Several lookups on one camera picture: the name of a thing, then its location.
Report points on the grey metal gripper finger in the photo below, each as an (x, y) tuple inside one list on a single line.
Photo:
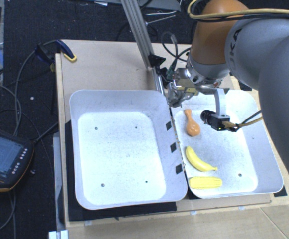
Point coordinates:
[(184, 100), (172, 99)]

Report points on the orange toy chicken drumstick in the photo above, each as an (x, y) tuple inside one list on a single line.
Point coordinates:
[(192, 128)]

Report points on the black cylinder on white bracket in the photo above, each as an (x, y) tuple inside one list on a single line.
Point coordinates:
[(219, 119)]

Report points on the white plastic tray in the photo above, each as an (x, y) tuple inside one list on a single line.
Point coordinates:
[(122, 155), (231, 158)]

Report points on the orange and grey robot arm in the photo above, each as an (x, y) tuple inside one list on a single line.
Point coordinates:
[(263, 66)]

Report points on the yellow corn cob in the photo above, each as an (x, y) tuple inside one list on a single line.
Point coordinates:
[(205, 182)]

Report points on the yellow banana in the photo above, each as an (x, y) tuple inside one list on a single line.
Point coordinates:
[(197, 162)]

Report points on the pale wood board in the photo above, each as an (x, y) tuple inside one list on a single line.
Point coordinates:
[(104, 66)]

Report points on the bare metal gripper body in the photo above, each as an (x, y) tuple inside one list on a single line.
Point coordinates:
[(187, 83)]

